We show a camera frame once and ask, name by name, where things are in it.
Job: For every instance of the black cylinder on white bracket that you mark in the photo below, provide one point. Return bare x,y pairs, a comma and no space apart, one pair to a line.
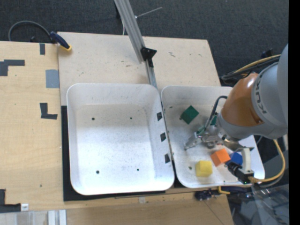
245,159

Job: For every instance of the green cube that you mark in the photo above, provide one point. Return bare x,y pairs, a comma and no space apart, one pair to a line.
189,114

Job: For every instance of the yellow cube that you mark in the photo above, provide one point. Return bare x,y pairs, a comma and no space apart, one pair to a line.
204,169

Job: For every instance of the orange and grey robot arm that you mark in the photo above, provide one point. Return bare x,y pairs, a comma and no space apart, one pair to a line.
262,102

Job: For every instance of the blue cube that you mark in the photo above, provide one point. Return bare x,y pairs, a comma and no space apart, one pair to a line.
236,158

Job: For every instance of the white plastic tray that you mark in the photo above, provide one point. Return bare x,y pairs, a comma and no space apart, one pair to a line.
185,163
112,144

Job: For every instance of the orange cube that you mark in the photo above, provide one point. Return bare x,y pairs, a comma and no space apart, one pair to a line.
220,157

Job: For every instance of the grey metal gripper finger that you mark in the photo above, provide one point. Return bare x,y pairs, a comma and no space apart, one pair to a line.
210,144
192,141

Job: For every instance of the pale wood board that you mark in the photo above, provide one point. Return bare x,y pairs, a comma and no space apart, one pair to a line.
105,57

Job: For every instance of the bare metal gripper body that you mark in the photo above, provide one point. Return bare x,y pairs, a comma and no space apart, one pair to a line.
212,135

